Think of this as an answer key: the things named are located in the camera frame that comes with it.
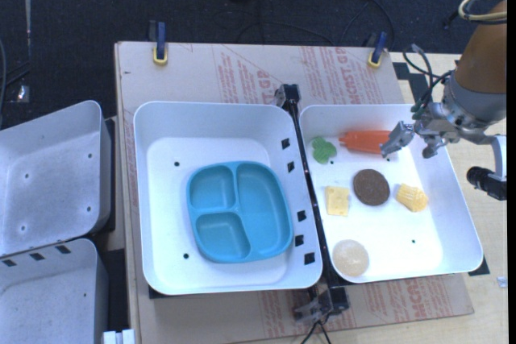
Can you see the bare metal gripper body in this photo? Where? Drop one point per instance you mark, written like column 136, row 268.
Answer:
column 441, row 121

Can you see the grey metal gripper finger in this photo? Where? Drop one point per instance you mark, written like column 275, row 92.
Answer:
column 399, row 139
column 433, row 149

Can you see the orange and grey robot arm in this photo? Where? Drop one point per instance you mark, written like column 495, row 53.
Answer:
column 483, row 64

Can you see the orange carrot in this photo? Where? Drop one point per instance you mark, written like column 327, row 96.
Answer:
column 363, row 141

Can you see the yellow corn piece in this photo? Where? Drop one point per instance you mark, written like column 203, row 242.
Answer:
column 412, row 197

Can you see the brown round biscuit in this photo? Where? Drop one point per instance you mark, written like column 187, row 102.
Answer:
column 371, row 187

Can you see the green broccoli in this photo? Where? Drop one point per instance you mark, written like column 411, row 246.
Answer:
column 322, row 151

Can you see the yellow cheese slice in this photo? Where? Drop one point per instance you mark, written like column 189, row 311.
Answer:
column 338, row 201

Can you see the white plastic tray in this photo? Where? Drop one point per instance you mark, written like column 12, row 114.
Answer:
column 403, row 237
column 169, row 189
column 48, row 294
column 52, row 177

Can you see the thin black rod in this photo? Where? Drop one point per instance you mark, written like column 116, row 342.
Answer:
column 312, row 189

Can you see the beige round biscuit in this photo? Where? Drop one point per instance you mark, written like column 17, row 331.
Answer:
column 350, row 258

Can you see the blue divided plate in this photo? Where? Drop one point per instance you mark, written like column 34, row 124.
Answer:
column 258, row 201

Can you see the brown cardboard board red print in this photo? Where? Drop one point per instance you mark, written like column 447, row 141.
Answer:
column 242, row 72

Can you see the black cylinder on white bracket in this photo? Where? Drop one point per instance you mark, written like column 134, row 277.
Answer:
column 485, row 179

